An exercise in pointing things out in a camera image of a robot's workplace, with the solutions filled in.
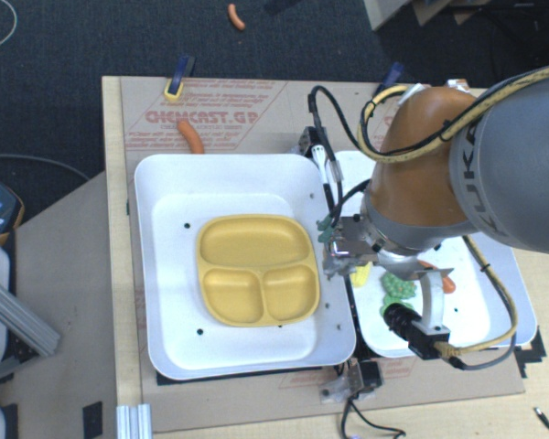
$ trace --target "dark gray carpet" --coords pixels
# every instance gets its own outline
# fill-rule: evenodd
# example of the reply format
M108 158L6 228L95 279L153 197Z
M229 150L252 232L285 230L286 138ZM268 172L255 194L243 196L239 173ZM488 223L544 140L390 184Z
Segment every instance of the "dark gray carpet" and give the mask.
M8 0L16 33L0 47L0 154L36 155L93 177L104 169L101 76L170 76L197 58L198 77L379 81L393 61L402 81L472 86L549 63L549 0L498 9L459 26L440 15L420 27L404 7L372 32L363 0ZM233 2L247 29L236 31ZM12 15L0 4L0 38ZM27 204L27 219L82 179L52 165L0 159L0 181Z

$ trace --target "white tray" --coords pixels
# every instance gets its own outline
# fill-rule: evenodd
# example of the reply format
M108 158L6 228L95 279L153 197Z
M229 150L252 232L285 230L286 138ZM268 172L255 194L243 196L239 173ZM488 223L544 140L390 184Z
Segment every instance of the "white tray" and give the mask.
M374 161L360 152L338 152L344 181L344 193L371 177ZM360 213L362 194L357 194L342 209L343 216ZM482 233L472 235L480 250L509 290L519 314L517 345L529 343L537 329L537 323L529 295L524 287L512 249ZM419 258L439 268L454 268L449 275L457 286L452 294L445 295L444 325L451 330L449 341L456 346L466 346L497 337L510 327L506 308L488 278L479 271L461 238L445 240L439 251L422 253ZM356 312L360 321L362 338L376 353L387 358L413 356L407 342L396 336L384 323L380 309L385 292L381 278L382 267L371 269L368 281L354 288ZM421 314L423 299L417 283L416 295L405 302L413 305ZM508 346L506 340L500 346Z
M341 277L321 277L317 220L327 213L316 166L299 155L152 155L135 171L149 356L174 380L340 364L356 344ZM320 302L284 327L231 327L199 288L195 243L209 220L243 213L297 220L314 244Z

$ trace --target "sausage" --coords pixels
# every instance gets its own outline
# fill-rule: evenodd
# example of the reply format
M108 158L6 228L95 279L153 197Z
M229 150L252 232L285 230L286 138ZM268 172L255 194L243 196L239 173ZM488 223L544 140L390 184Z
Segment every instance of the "sausage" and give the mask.
M423 260L420 260L419 263L421 263L425 268L430 268L430 269L436 270L436 267L434 265L432 265L431 263L429 263L429 262L425 262ZM443 292L445 294L451 294L454 291L456 291L456 284L454 283L454 281L451 278L449 278L449 276L444 277L443 278Z
M201 142L201 138L199 137L197 130L195 130L188 121L179 121L177 123L177 130L179 130L187 140L191 153L194 155L202 155L205 153L203 142Z
M236 13L236 5L235 4L229 4L228 5L228 17L230 18L231 23L239 31L244 31L244 29L246 28L246 24L240 19L240 17Z

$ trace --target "wire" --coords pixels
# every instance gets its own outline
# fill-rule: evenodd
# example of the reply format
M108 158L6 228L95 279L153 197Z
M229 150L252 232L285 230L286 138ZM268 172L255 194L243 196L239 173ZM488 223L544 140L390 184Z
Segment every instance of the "wire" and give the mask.
M40 156L32 156L32 155L12 155L8 153L0 153L0 159L20 159L23 161L37 161L40 163L46 163L53 166L62 167L64 169L67 169L68 171L72 172L73 174L81 177L86 182L90 180L90 177L87 174L82 173L79 169L76 169L73 166L66 165L65 163L61 163L60 161L55 161L54 159L48 159L46 157L40 157Z
M332 172L333 172L334 167L338 167L337 166L337 159L336 159L336 155L333 152L333 149L331 148L331 145L329 144L328 136L326 135L325 130L323 130L323 126L321 125L321 119L319 118L318 104L317 104L317 101L316 101L316 96L317 96L319 91L323 92L331 100L331 103L334 105L334 108L336 108L336 113L338 114L338 117L341 121L341 124L344 125L344 123L345 123L344 129L346 129L346 127L348 127L348 124L346 123L346 119L343 115L343 112L339 108L338 102L335 100L335 98L333 97L331 92L329 92L326 88L324 88L323 86L320 86L320 85L317 85L317 86L313 87L313 89L309 93L309 96L307 97L307 103L308 103L308 106L309 106L309 111L313 115L313 124L315 125L315 129L318 133L319 141L321 142L321 145L326 150L326 154L328 155L329 165L332 168ZM346 132L349 133L348 137L353 138L353 135L351 135L349 127L346 130ZM340 203L342 195L343 195L343 189L342 189L342 185L341 185L341 178L336 177L336 174L334 174L334 179L335 179L336 188L337 188L337 191L338 191L338 203ZM336 225L338 224L339 218L341 217L341 207L339 207L339 209L336 209L336 211L334 212L334 214L331 215L331 217L332 217L332 219L331 219L330 226L331 226L331 228L335 228Z
M543 413L539 407L535 407L534 412L536 413L537 418L541 420L541 423L549 430L549 418L547 418L545 413Z
M504 303L509 313L509 316L511 318L511 328L509 328L504 334L500 335L499 337L495 337L492 340L477 343L474 345L469 345L463 348L454 347L447 342L436 342L434 344L434 347L437 351L439 351L441 357L444 359L447 359L448 362L455 368L459 368L463 370L477 370L477 369L488 368L490 366L493 366L494 364L498 364L510 356L516 344L516 329L519 324L519 317L517 314L516 306L512 300L511 294L508 292L508 290L506 289L506 287L504 286L504 284L502 283L498 275L494 272L491 265L486 261L486 258L481 253L478 246L476 245L476 242L474 242L474 240L469 236L462 236L462 239L468 246L468 249L472 254L472 256L474 257L474 259L476 260L476 262L480 265L480 270L488 276L494 289L497 291L497 293L501 297L502 302ZM458 359L459 356L462 356L464 354L467 354L473 351L481 351L482 349L492 348L494 345L501 343L503 340L507 339L508 337L511 338L511 344L509 348L506 350L506 352L503 355L501 355L500 357L492 361L470 366L462 362L460 359Z
M341 424L340 424L340 428L341 428L340 431L341 431L342 439L349 439L348 436L346 435L346 421L348 420L348 414L350 413L350 409L352 409L354 412L356 412L356 414L358 414L358 416L360 416L360 418L366 424L368 424L370 427L375 428L375 429L382 429L383 431L390 431L392 433L395 433L395 435L393 436L393 439L398 439L399 437L405 437L406 436L406 432L403 431L402 429L392 428L392 427L388 427L388 426L380 426L379 424L374 424L370 420L368 420L361 413L361 411L356 407L356 405L354 404L354 400L356 398L358 398L358 393L356 393L355 395L352 395L351 397L349 397L346 400L346 405L344 406L344 411L341 415Z
M15 8L8 1L0 0L0 2L5 4L10 9L10 11L12 12L12 16L14 18L10 32L0 41L0 46L2 46L8 39L12 37L13 34L15 34L16 26L18 25L18 16L16 14Z
M419 156L425 155L431 151L437 149L441 144L450 141L461 129L476 122L488 109L494 104L501 102L511 94L515 93L522 88L525 88L538 81L546 80L549 78L549 66L542 69L532 70L523 75L516 76L508 79L503 83L497 85L496 89L487 91L482 97L473 102L465 111L458 115L453 121L447 122L444 126L435 134L428 136L422 142L415 145L407 146L406 148L399 148L389 152L380 152L376 148L370 145L370 141L367 138L366 122L369 116L374 110L374 107L379 102L388 99L388 97L395 94L394 91L402 90L402 86L395 86L388 90L382 91L372 101L373 103L367 108L367 112L363 115L363 121L358 126L357 138L361 151L371 159L380 163L398 163L403 161L409 161Z
M342 362L338 366L334 366L333 369L336 371L336 374L338 374L338 377L341 376L344 372L344 369L346 367L346 363Z
M356 138L354 137L354 134L351 132L350 126L348 125L348 121L346 121L346 116L344 115L343 111L339 107L338 101L336 100L336 98L333 96L333 94L331 94L331 92L327 88L325 88L324 86L321 86L321 85L317 85L311 90L311 95L310 95L310 100L309 100L310 101L309 110L311 111L311 109L315 108L315 111L317 111L317 104L316 104L316 101L315 101L315 97L316 97L316 94L319 91L321 91L323 94L325 94L326 97L331 102L331 104L333 105L334 109L336 110L336 114L339 117L339 121L341 122L341 126L343 127L344 132L346 132L346 135L348 136L348 138L350 139L352 144L354 146L356 146L356 148L360 149L360 145L359 145L358 141L356 140Z
M338 202L338 204L336 204L336 206L329 211L328 216L334 216L337 213L337 208L341 208L350 198L352 198L358 192L363 192L369 184L370 179L366 179L362 180L357 186L352 187L350 189L350 192L344 195Z

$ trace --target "yellow cable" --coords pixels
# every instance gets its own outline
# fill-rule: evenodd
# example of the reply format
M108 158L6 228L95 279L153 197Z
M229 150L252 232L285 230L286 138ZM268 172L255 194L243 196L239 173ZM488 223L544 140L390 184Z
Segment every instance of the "yellow cable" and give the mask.
M403 94L405 91L409 89L408 86L404 85L395 85L390 88L387 88L386 90L382 90L379 92L376 96L372 98L372 102L370 105L366 106L366 109L364 109L364 122L368 122L368 119L371 118L372 113L376 109L376 106L382 102L385 102L387 99L396 96L397 94ZM358 123L358 127L356 129L356 139L358 140L358 145L360 146L361 151L368 157L371 157L374 159L374 155L376 155L368 146L366 146L366 143L364 142L364 133L362 131L362 123Z
M492 284L494 284L507 299L509 304L509 315L511 317L511 328L509 328L504 334L492 340L484 341L463 348L454 347L448 342L438 341L434 344L434 347L437 351L439 351L441 357L444 359L462 356L472 351L481 351L483 349L491 348L494 345L501 343L503 340L512 337L512 335L514 335L514 333L516 332L517 326L519 325L519 317L517 314L516 305L512 300L511 294L508 292L498 275L494 272L494 270L492 270L492 267L488 265L486 258L479 250L476 242L474 242L474 240L469 236L464 236L464 242L466 243L466 245L468 245L470 252L480 265L480 268L483 269L483 272L489 277Z
M401 153L398 155L384 155L384 154L378 154L374 151L372 151L370 148L366 146L366 144L363 141L363 134L361 131L361 124L358 125L358 143L360 145L361 151L371 159L379 162L379 163L399 163L403 161L409 161L411 159L415 159L419 156L426 155L430 151L435 150L438 148L441 144L451 140L451 138L454 137L455 134L457 134L461 129L466 127L467 125L470 125L471 123L478 120L479 117L481 117L490 107L492 107L494 104L504 100L511 94L515 93L518 90L521 90L522 88L525 88L531 84L534 84L538 81L546 80L549 78L549 67L544 67L542 69L532 71L530 73L527 73L520 78L517 78L516 80L513 80L509 82L508 84L502 86L501 88L497 89L496 91L493 91L492 93L488 94L484 98L478 99L476 102L474 102L468 109L466 109L462 114L460 114L454 121L448 126L448 128L437 138L435 138L433 141L428 143L427 145L424 145L420 148L416 148L415 150ZM388 91L382 91L378 96L383 96L384 93ZM368 115L370 115L370 112L373 111L374 105L370 109L367 109L366 112L368 112ZM367 122L369 117L364 115L364 122Z

